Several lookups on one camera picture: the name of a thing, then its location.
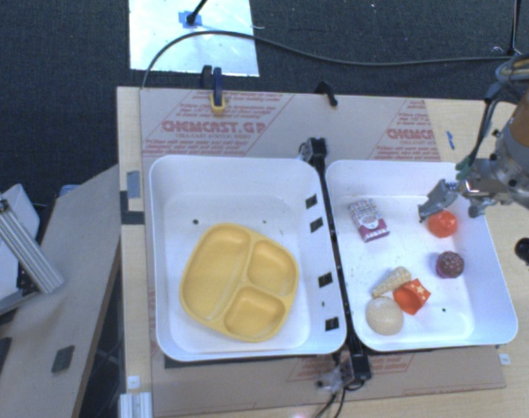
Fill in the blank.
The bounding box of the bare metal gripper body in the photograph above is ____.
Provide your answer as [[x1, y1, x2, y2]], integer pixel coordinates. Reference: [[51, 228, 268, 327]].
[[459, 158, 529, 212]]

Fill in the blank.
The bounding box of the orange round toy fruit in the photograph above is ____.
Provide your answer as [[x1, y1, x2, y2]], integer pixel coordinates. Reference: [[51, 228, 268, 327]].
[[426, 209, 459, 239]]

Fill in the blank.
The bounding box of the red and white carton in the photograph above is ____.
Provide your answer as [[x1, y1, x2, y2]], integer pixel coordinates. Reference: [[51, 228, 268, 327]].
[[346, 198, 390, 244]]

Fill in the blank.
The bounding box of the yellow toy corn cob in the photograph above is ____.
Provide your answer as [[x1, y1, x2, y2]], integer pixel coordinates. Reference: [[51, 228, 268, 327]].
[[371, 266, 412, 300]]

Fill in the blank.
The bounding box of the red toy fries carton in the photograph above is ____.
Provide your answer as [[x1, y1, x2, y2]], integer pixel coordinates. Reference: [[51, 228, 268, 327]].
[[392, 278, 432, 316]]

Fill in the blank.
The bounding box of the thin black rod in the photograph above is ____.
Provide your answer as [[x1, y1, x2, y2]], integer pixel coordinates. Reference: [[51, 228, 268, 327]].
[[314, 154, 364, 357]]

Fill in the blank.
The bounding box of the beige toy bread roll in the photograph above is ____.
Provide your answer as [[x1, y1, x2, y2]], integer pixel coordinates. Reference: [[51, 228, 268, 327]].
[[365, 295, 405, 336]]

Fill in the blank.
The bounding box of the brown cardboard board red print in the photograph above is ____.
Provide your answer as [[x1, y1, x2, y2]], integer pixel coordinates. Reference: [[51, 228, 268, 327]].
[[138, 87, 507, 418]]

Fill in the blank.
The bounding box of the white plastic tray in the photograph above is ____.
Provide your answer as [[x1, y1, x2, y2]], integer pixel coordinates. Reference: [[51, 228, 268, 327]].
[[148, 154, 349, 362], [325, 158, 519, 353]]

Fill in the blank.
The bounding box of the yellow divided plate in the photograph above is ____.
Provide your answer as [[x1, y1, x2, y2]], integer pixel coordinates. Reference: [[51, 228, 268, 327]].
[[177, 222, 301, 344]]

